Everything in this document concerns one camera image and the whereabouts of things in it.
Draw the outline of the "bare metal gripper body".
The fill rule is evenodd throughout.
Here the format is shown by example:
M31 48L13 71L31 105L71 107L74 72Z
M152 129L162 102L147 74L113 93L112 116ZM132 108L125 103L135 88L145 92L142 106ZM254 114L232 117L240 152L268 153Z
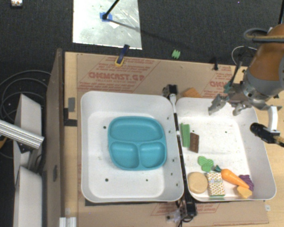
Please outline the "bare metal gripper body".
M224 93L227 94L227 102L232 106L234 103L243 103L247 108L255 107L266 110L271 95L260 93L250 84L246 83L227 83L224 86Z

